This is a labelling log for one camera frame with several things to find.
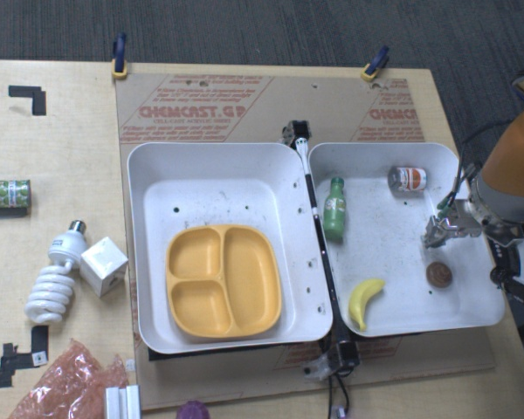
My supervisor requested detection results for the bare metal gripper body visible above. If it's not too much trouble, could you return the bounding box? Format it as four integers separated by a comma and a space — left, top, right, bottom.
447, 198, 524, 249

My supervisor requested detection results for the yellow banana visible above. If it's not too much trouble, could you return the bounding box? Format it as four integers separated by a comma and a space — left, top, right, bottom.
348, 278, 387, 333

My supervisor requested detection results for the white cube box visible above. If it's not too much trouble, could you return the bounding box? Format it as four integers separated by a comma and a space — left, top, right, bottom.
79, 236, 130, 299

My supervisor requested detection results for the pink bubble wrap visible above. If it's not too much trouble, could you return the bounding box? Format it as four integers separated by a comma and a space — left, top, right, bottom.
7, 338, 130, 419

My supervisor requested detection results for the white and orange can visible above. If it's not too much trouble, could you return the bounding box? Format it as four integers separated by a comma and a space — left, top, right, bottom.
387, 165, 429, 194

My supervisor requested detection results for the brown cardboard board red print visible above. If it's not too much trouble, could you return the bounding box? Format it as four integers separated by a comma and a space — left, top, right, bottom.
114, 62, 497, 411

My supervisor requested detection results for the black block with thin wires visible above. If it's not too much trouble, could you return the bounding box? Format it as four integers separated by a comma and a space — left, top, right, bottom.
281, 120, 313, 148
326, 340, 362, 377

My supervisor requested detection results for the green and white can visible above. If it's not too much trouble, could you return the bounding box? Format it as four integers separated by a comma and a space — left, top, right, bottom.
0, 178, 32, 211

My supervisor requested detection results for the yellow divided plate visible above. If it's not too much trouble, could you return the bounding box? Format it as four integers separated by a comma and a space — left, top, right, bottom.
165, 223, 284, 340

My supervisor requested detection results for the thin black and white rod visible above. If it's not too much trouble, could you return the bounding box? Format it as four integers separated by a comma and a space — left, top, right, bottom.
294, 137, 355, 344

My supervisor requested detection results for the white spiral light bulb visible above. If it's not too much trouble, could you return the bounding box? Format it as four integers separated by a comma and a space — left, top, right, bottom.
24, 219, 90, 326

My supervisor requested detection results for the purple round object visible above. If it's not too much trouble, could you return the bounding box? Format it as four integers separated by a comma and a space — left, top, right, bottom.
176, 400, 211, 419

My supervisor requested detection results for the white plastic tray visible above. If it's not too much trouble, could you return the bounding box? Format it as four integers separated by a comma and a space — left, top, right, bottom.
126, 141, 334, 355
307, 141, 507, 338

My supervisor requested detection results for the green plastic bottle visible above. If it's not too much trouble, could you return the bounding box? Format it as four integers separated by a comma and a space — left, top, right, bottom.
322, 176, 348, 242

